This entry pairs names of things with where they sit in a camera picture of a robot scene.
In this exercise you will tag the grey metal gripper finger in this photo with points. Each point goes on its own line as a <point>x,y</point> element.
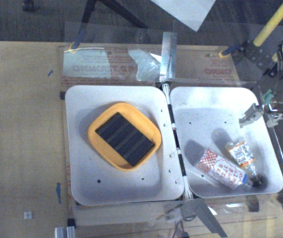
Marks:
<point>252,114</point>
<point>276,118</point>

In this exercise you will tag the clear bottle orange label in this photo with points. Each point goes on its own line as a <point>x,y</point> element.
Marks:
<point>240,154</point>

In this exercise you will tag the white plastic tray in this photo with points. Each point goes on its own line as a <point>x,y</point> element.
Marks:
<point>206,103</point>
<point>87,187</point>

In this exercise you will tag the red and white printed bottle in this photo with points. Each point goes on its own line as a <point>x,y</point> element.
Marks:
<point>221,168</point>

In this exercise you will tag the brown cardboard board red print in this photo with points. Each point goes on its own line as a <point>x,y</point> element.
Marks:
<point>196,66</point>

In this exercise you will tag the thin black and white rod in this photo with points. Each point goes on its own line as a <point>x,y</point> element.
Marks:
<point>173,123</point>

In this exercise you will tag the black ribbed rectangular pack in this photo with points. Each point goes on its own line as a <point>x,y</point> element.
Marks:
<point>125,139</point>

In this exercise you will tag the orange divided plate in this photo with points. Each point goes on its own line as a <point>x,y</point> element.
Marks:
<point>99,133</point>

